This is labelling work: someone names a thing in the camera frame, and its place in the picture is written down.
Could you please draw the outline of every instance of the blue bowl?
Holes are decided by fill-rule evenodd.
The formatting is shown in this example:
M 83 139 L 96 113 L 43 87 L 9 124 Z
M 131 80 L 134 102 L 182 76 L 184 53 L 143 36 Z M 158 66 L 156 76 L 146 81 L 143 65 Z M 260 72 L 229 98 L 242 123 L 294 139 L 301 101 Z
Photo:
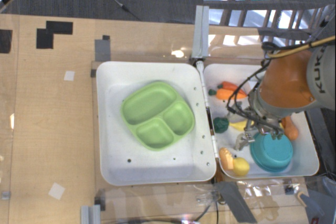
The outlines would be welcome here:
M 270 134 L 257 133 L 254 139 L 255 142 L 250 145 L 250 152 L 260 168 L 272 173 L 278 173 L 287 168 L 293 157 L 293 147 L 285 135 L 279 140 L 273 140 Z

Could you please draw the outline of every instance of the yellow cable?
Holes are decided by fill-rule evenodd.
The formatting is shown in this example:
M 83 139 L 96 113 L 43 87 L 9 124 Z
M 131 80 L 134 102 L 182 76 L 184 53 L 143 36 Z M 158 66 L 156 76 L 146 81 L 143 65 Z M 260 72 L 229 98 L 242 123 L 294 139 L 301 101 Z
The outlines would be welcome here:
M 296 48 L 296 49 L 293 49 L 293 50 L 284 51 L 284 52 L 281 52 L 279 54 L 267 53 L 267 55 L 268 55 L 269 58 L 280 58 L 280 57 L 284 57 L 284 56 L 287 56 L 287 55 L 296 54 L 297 52 L 309 49 L 310 47 L 317 47 L 321 44 L 333 41 L 333 40 L 335 40 L 335 37 L 336 36 L 331 36 L 331 37 L 327 37 L 327 38 L 324 38 L 324 39 L 321 39 L 321 40 L 317 40 L 317 41 L 314 41 L 314 42 L 310 43 L 310 45 L 306 44 L 306 45 L 303 45 L 302 47 L 299 47 L 299 48 Z

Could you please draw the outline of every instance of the toy lemon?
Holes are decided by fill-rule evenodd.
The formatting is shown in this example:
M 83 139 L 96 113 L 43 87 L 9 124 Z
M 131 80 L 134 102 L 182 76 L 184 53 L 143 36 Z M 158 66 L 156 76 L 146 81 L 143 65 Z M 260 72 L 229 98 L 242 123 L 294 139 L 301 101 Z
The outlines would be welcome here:
M 233 159 L 233 172 L 237 176 L 245 176 L 250 171 L 250 165 L 244 158 Z

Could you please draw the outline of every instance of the green divided tray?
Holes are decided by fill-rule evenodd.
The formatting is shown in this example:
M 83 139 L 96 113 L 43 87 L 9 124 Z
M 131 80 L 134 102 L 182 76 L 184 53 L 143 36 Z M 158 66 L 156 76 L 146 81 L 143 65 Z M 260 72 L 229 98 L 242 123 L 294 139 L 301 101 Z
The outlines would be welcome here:
M 128 96 L 121 116 L 140 143 L 153 151 L 171 146 L 195 125 L 188 104 L 164 82 L 153 82 Z

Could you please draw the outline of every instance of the table surface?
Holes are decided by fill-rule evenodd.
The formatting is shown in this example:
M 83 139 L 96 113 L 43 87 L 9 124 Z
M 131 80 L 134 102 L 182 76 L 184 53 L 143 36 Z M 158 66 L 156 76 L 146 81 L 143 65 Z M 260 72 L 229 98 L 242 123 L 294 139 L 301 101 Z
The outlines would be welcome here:
M 0 184 L 0 190 L 4 191 L 1 187 L 10 183 L 11 198 L 9 203 L 0 200 L 0 222 L 80 223 L 80 207 L 92 206 L 97 192 L 90 77 L 95 60 L 95 39 L 102 39 L 102 35 L 110 36 L 112 59 L 115 60 L 165 60 L 163 55 L 167 55 L 166 60 L 169 60 L 172 50 L 191 50 L 194 26 L 18 15 L 1 17 L 0 28 L 13 30 L 14 38 L 11 53 L 0 55 L 1 61 L 11 63 L 4 65 L 0 78 L 9 80 L 8 85 L 12 88 L 8 86 L 6 89 L 12 94 L 0 98 L 6 98 L 8 105 L 15 108 L 15 128 L 12 162 L 7 167 L 11 170 L 10 182 L 6 182 L 4 177 Z M 36 29 L 46 28 L 47 20 L 73 22 L 73 34 L 54 35 L 54 49 L 36 49 Z M 223 27 L 214 27 L 211 31 L 221 34 Z M 234 62 L 237 55 L 239 49 L 232 50 L 226 62 Z M 260 51 L 251 49 L 250 55 L 251 59 L 245 59 L 245 63 L 259 63 Z M 66 71 L 75 72 L 73 81 L 64 80 Z M 296 180 L 303 186 L 302 179 Z M 65 189 L 61 199 L 48 195 L 54 183 Z M 165 192 L 170 189 L 162 185 L 155 187 Z M 109 188 L 112 193 L 130 191 L 113 186 Z M 151 194 L 154 193 L 154 187 L 147 188 Z M 166 203 L 176 209 L 188 199 L 195 198 L 186 195 L 182 199 L 184 189 L 183 185 L 175 185 L 176 192 L 167 198 Z M 107 202 L 119 206 L 138 204 L 136 210 L 124 209 L 129 215 L 166 214 L 164 208 L 156 211 L 160 205 L 152 199 L 153 196 L 145 193 L 141 198 L 137 191 L 133 190 L 131 198 L 120 195 L 118 200 L 116 196 L 120 203 L 113 203 L 113 196 Z M 294 196 L 289 197 L 283 192 L 273 198 L 264 198 L 263 210 L 259 208 L 259 201 L 255 201 L 252 209 L 260 223 L 268 223 L 272 214 L 276 216 L 276 223 L 307 223 L 305 209 Z M 191 212 L 199 215 L 200 210 Z M 220 206 L 219 210 L 220 223 L 235 223 L 227 206 Z M 103 223 L 110 223 L 111 219 L 119 216 L 118 207 L 113 212 L 102 212 Z M 201 222 L 216 222 L 213 208 Z

